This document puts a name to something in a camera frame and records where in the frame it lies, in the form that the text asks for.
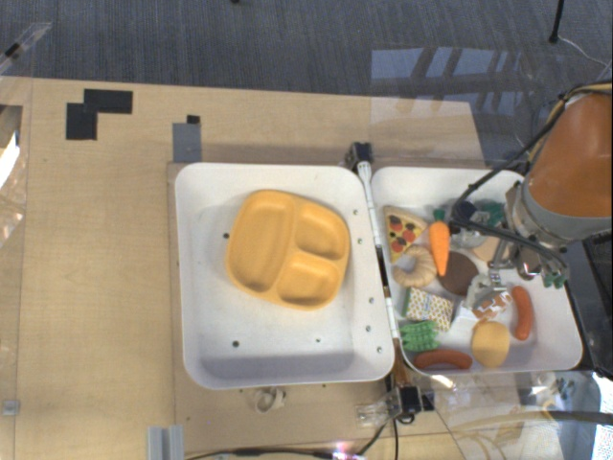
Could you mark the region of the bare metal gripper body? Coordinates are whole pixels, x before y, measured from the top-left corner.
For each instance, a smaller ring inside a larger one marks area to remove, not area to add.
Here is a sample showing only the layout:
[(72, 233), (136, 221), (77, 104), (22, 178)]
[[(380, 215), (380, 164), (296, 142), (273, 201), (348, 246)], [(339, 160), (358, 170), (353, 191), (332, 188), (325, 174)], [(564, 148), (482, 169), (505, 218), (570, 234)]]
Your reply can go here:
[(562, 250), (568, 245), (564, 236), (568, 219), (538, 204), (525, 183), (514, 183), (506, 192), (505, 222), (515, 236), (511, 262), (518, 272), (519, 258), (541, 261), (539, 277), (567, 277), (568, 264)]

